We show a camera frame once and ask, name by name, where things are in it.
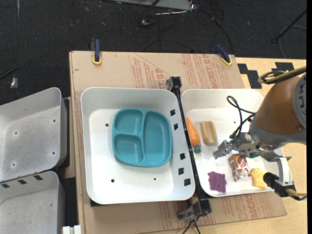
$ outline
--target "toy carrot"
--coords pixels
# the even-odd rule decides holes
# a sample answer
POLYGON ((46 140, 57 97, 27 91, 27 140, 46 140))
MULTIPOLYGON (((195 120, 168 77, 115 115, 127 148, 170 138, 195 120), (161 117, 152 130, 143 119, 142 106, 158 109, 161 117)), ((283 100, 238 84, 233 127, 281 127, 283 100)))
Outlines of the toy carrot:
POLYGON ((185 117, 185 120, 186 120, 187 129, 189 132, 191 144, 195 147, 194 153, 200 153, 201 150, 199 148, 199 144, 200 144, 199 134, 198 134, 195 126, 191 122, 191 120, 188 117, 185 117))

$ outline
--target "orange carrot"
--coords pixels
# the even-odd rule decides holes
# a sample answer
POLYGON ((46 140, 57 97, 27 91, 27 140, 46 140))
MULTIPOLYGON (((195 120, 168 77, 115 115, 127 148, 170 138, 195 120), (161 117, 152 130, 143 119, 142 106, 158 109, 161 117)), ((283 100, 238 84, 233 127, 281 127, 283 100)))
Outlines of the orange carrot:
POLYGON ((186 120, 186 126, 187 126, 187 130, 189 132, 189 136, 190 136, 192 146, 199 145, 200 144, 200 138, 199 138, 199 134, 198 134, 195 126, 193 125, 193 123, 191 122, 191 120, 188 117, 185 117, 185 120, 186 120))

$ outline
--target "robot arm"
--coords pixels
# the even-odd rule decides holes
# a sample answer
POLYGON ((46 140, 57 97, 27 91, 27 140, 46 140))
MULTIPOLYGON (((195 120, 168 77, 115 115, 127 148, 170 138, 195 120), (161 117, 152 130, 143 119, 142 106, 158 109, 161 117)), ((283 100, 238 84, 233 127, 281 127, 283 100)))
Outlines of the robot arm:
POLYGON ((263 83, 275 84, 265 96, 258 111, 244 121, 250 122, 249 131, 247 133, 238 131, 238 134, 235 131, 230 136, 230 141, 224 140, 219 145, 214 152, 214 158, 217 159, 236 150, 242 156, 250 158, 261 156, 269 162, 276 161, 280 168, 279 177, 267 175, 266 183, 272 187, 277 181, 277 187, 282 186, 284 189, 291 190, 286 186, 292 185, 292 178, 289 171, 285 169, 288 167, 287 160, 290 157, 279 156, 274 150, 288 143, 307 144, 306 74, 301 78, 297 77, 299 73, 305 71, 304 67, 292 73, 278 75, 269 79, 270 83, 263 79, 263 83))

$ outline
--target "cardboard sheet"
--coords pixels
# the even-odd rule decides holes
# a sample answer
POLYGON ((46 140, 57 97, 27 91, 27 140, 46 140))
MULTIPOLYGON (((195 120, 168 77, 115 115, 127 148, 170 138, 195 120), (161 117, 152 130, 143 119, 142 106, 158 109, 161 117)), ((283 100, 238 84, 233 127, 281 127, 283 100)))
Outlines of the cardboard sheet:
MULTIPOLYGON (((102 52, 102 64, 92 64, 92 52, 70 53, 72 96, 76 122, 76 165, 80 225, 86 234, 138 234, 183 229, 178 220, 185 202, 156 202, 91 206, 86 191, 81 93, 89 87, 165 88, 170 76, 180 76, 182 89, 244 88, 235 58, 225 65, 218 55, 102 52)), ((199 226, 286 215, 275 193, 259 193, 210 199, 212 213, 199 226)))

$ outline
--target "small box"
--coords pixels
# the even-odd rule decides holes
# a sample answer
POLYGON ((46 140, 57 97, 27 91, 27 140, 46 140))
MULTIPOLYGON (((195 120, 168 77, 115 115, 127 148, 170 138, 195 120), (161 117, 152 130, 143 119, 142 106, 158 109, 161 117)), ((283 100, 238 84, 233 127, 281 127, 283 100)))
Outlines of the small box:
POLYGON ((252 176, 245 157, 242 157, 239 154, 233 154, 229 157, 229 163, 235 182, 242 179, 248 179, 252 176))

